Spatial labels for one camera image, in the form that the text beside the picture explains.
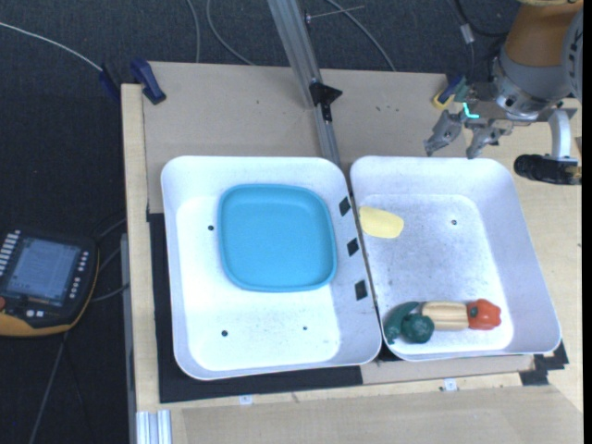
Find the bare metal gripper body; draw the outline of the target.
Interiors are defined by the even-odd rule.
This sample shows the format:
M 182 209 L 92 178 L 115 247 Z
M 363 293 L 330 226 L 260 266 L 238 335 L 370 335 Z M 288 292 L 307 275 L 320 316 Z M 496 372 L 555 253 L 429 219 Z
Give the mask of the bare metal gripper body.
M 548 121 L 561 99 L 561 82 L 534 83 L 526 89 L 507 79 L 475 82 L 462 99 L 462 123 L 467 129 L 476 129 L 495 122 Z

